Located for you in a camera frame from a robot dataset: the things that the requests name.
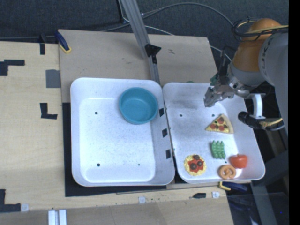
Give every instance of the wooden table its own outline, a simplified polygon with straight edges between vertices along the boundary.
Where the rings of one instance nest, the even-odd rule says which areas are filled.
[[[65,197],[62,102],[69,102],[70,82],[81,76],[150,79],[150,74],[136,52],[133,34],[61,33],[72,47],[70,54],[56,44],[45,44],[45,54],[41,54],[38,43],[0,42],[0,61],[25,60],[25,66],[8,66],[8,75],[0,76],[0,189],[6,189],[5,204],[28,204],[30,210],[0,214],[0,221],[47,221],[48,210],[67,209],[72,224],[92,223],[101,214],[106,224],[127,224],[122,219],[134,224],[130,221],[144,213],[161,219],[159,224],[183,224],[186,219],[185,224],[192,224],[204,218],[216,224],[220,215],[224,216],[222,224],[233,224],[225,191],[216,184],[171,183],[159,191]],[[206,38],[150,35],[150,40],[163,48],[157,55],[162,85],[191,80],[208,83],[215,74]],[[47,70],[60,71],[61,88],[47,87]],[[48,113],[57,114],[57,119],[42,119],[40,103],[47,103]],[[212,198],[214,191],[219,198]],[[207,197],[191,199],[199,192]],[[141,196],[145,204],[139,204]]]

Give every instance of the toy pizza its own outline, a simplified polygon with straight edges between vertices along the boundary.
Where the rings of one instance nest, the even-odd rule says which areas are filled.
[[[233,134],[233,126],[230,120],[224,114],[221,114],[216,119],[214,119],[205,129],[210,132],[219,132]]]
[[[199,176],[206,171],[206,163],[202,157],[193,154],[185,158],[184,168],[190,175]]]

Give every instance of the cable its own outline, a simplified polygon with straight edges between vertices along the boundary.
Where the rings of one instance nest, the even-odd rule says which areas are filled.
[[[263,127],[269,127],[269,126],[272,126],[272,125],[275,125],[275,124],[278,124],[282,121],[283,119],[280,118],[280,119],[277,119],[276,121],[273,121],[273,122],[265,122],[265,121],[262,121],[262,122],[259,122],[260,125],[262,125]]]
[[[281,126],[279,126],[279,127],[275,127],[275,128],[268,128],[268,127],[266,127],[266,129],[265,130],[267,130],[267,131],[271,131],[271,132],[275,132],[275,131],[278,131],[278,130],[281,130],[281,129],[283,129],[285,127],[285,125],[284,124],[282,124]]]
[[[166,7],[161,7],[161,8],[158,8],[158,9],[155,9],[153,11],[150,11],[150,12],[146,12],[146,13],[142,13],[142,19],[146,19],[150,16],[153,16],[154,14],[157,14],[165,9],[168,9],[168,8],[172,8],[172,7],[175,7],[175,6],[181,6],[181,5],[195,5],[195,6],[201,6],[201,7],[204,7],[204,8],[208,8],[216,13],[218,13],[219,15],[221,15],[223,18],[225,18],[231,26],[233,26],[233,23],[224,15],[222,14],[221,12],[217,11],[216,9],[210,7],[210,6],[207,6],[207,5],[204,5],[204,4],[201,4],[201,3],[195,3],[195,2],[182,2],[182,3],[175,3],[175,4],[171,4],[169,6],[166,6]],[[118,27],[114,27],[114,28],[110,28],[110,29],[105,29],[105,30],[101,30],[101,31],[114,31],[114,30],[119,30],[119,29],[122,29],[122,28],[125,28],[127,26],[129,26],[130,24],[127,23],[127,24],[124,24],[124,25],[121,25],[121,26],[118,26]],[[0,37],[0,40],[12,40],[12,39],[37,39],[38,37]]]
[[[244,26],[245,24],[249,23],[255,23],[259,19],[257,18],[247,18],[244,20],[238,20],[232,25],[232,33],[234,35],[234,38],[238,40],[239,42],[253,42],[256,41],[261,35],[266,34],[275,34],[275,33],[286,33],[288,32],[288,25],[282,25],[282,26],[275,26],[275,27],[269,27],[269,28],[263,28],[258,29],[254,31],[247,31],[247,32],[240,32],[239,28]],[[250,37],[256,37],[253,40],[242,40],[242,38],[250,38]]]
[[[123,17],[123,19],[124,19],[127,23],[130,23],[130,21],[129,21],[127,18]],[[160,31],[160,32],[163,32],[163,33],[168,34],[168,35],[174,36],[174,34],[172,34],[172,33],[170,33],[170,32],[167,32],[167,31],[164,31],[164,30],[161,30],[161,29],[158,29],[158,28],[150,27],[150,26],[147,26],[147,25],[145,25],[145,27],[146,27],[146,28],[150,28],[150,29],[154,29],[154,30],[157,30],[157,31]]]
[[[214,46],[212,46],[212,45],[210,45],[210,47],[213,48],[213,49],[215,49],[215,50],[217,50],[217,51],[219,51],[220,53],[223,53],[223,51],[222,51],[221,49],[218,49],[218,48],[216,48],[216,47],[214,47]],[[225,56],[229,61],[231,61],[231,58],[230,58],[226,53],[224,53],[224,56]]]
[[[210,6],[201,4],[201,3],[197,3],[197,2],[181,2],[181,3],[171,4],[169,6],[161,7],[161,8],[155,9],[155,10],[147,12],[147,13],[142,13],[142,17],[145,19],[145,18],[150,17],[150,16],[152,16],[152,15],[158,13],[158,12],[161,12],[161,11],[167,9],[167,8],[172,8],[172,7],[181,6],[181,5],[195,5],[195,6],[201,6],[201,7],[204,7],[204,8],[208,8],[208,9],[218,13],[219,15],[221,15],[223,18],[225,18],[229,22],[229,24],[231,26],[233,26],[233,23],[224,14],[222,14],[218,10],[214,9],[213,7],[210,7]]]

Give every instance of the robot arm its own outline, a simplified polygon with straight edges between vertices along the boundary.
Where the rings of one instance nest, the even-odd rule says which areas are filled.
[[[241,34],[237,28],[241,24],[253,22],[248,32]],[[242,21],[235,24],[235,34],[243,37],[229,65],[222,64],[211,79],[204,105],[214,106],[216,102],[234,95],[244,99],[255,98],[251,90],[264,81],[275,87],[278,107],[288,134],[288,28],[272,19]],[[251,115],[249,125],[259,126],[257,114]]]

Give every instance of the black cable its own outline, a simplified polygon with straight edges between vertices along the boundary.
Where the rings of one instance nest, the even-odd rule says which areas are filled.
[[[210,6],[201,4],[201,3],[196,3],[196,2],[181,2],[181,3],[171,4],[171,5],[166,6],[166,7],[158,8],[158,9],[152,11],[152,12],[147,12],[147,13],[149,13],[149,14],[146,15],[146,16],[143,16],[143,15],[145,15],[146,13],[144,13],[144,14],[142,13],[142,16],[143,16],[143,18],[145,19],[145,18],[148,18],[148,17],[150,17],[150,16],[152,16],[152,15],[154,15],[154,14],[156,14],[156,13],[159,13],[159,12],[161,12],[161,11],[167,9],[167,8],[172,8],[172,7],[175,7],[175,6],[181,6],[181,5],[195,5],[195,6],[200,6],[200,7],[208,8],[208,9],[210,9],[210,10],[212,10],[212,11],[218,13],[219,15],[221,15],[224,19],[226,19],[226,21],[229,22],[229,24],[230,24],[231,26],[233,26],[233,23],[232,23],[232,22],[231,22],[224,14],[222,14],[222,13],[219,12],[218,10],[214,9],[213,7],[210,7]]]
[[[268,28],[267,30],[262,30],[260,32],[240,32],[239,28],[244,26],[245,24],[255,23],[257,22],[258,18],[247,18],[243,20],[238,20],[232,25],[232,33],[236,40],[239,42],[253,42],[256,41],[261,35],[266,34],[275,34],[275,33],[285,33],[288,32],[288,26],[280,26],[280,27],[274,27],[274,28]],[[252,40],[242,40],[242,38],[250,38],[250,37],[256,37]]]

